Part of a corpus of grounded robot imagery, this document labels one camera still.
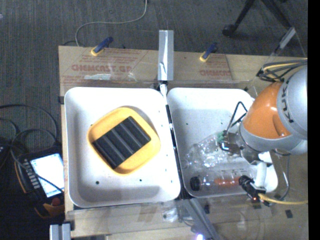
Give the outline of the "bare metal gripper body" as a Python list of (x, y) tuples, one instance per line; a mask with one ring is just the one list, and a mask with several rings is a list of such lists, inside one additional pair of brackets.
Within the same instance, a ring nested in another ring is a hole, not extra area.
[(229, 155), (237, 155), (245, 159), (248, 163), (260, 162), (259, 152), (251, 148), (242, 138), (240, 133), (222, 132), (221, 140), (219, 141), (220, 148), (229, 153)]

